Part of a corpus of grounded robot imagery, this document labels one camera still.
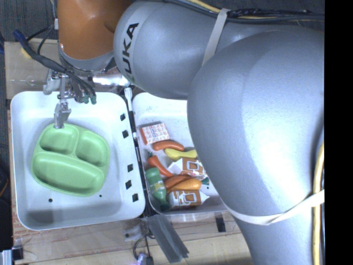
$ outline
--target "green plate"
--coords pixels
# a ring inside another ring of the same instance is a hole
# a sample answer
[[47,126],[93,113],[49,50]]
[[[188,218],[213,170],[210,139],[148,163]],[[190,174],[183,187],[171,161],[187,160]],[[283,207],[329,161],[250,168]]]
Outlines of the green plate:
[[32,157],[31,172],[42,186],[87,197],[101,189],[110,160],[107,141],[80,126],[53,124],[41,133]]

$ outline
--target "white strap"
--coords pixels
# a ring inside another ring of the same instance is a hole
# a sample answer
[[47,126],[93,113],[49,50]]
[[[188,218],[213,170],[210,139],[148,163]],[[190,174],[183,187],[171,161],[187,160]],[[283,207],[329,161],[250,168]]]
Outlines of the white strap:
[[313,194],[309,196],[308,198],[304,199],[300,203],[298,203],[296,206],[291,208],[290,210],[281,213],[281,214],[275,214],[275,215],[269,215],[269,216],[249,216],[245,214],[241,214],[239,212],[236,212],[232,209],[230,209],[228,206],[227,209],[228,211],[237,219],[241,221],[248,222],[250,224],[255,224],[255,225],[262,225],[262,226],[268,226],[273,223],[279,222],[286,220],[290,217],[293,217],[294,215],[300,213],[303,210],[306,210],[309,207],[315,207],[320,205],[321,203],[325,202],[325,189],[321,190],[320,192]]
[[229,12],[229,11],[230,11],[229,9],[223,8],[218,13],[215,26],[213,27],[213,31],[211,33],[210,39],[209,39],[207,47],[206,47],[206,51],[205,51],[204,60],[202,62],[202,65],[204,65],[204,63],[206,63],[209,60],[209,58],[211,58],[215,54],[218,42],[221,38],[224,24],[226,23],[226,20],[227,20],[227,12]]

